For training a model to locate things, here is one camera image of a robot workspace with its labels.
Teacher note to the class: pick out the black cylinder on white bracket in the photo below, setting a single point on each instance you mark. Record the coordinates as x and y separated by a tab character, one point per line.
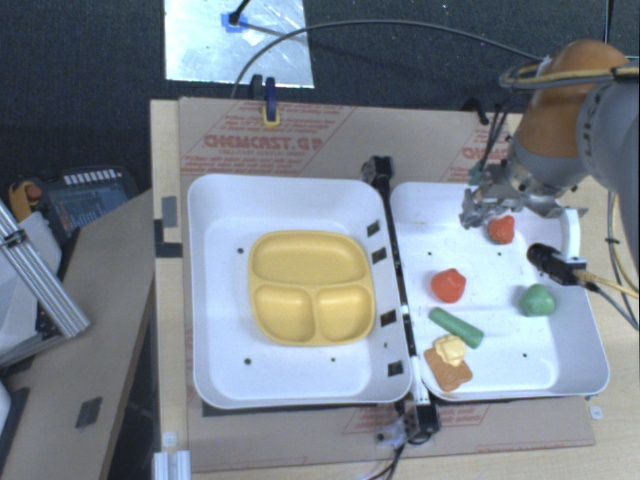
555	260

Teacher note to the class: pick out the brown cardboard board red print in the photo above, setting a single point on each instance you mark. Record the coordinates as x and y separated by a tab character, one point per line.
320	133

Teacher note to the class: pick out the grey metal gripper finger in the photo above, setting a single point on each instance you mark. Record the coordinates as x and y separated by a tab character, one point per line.
487	210
468	213

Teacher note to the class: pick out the green toy cucumber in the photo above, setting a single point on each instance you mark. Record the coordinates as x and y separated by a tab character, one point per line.
456	327

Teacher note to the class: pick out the green toy pepper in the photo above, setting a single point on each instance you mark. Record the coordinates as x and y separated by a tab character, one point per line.
537	301

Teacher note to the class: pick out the white plastic tray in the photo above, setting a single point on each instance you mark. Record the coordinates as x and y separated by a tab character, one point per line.
225	288
505	363

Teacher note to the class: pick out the orange toy biscuit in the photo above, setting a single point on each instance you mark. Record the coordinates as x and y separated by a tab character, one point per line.
447	375

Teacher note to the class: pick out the red toy pepper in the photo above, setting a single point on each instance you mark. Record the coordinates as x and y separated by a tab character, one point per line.
448	286
501	230

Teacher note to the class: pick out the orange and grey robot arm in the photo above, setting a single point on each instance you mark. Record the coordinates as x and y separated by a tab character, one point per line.
560	113

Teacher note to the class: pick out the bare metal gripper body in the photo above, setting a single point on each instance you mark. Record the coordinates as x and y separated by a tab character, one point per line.
515	188

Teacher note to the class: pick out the yellow divided plate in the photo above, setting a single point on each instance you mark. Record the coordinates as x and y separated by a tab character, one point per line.
312	288

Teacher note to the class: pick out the thin black and white rod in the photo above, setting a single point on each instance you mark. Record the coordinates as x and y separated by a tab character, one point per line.
397	263

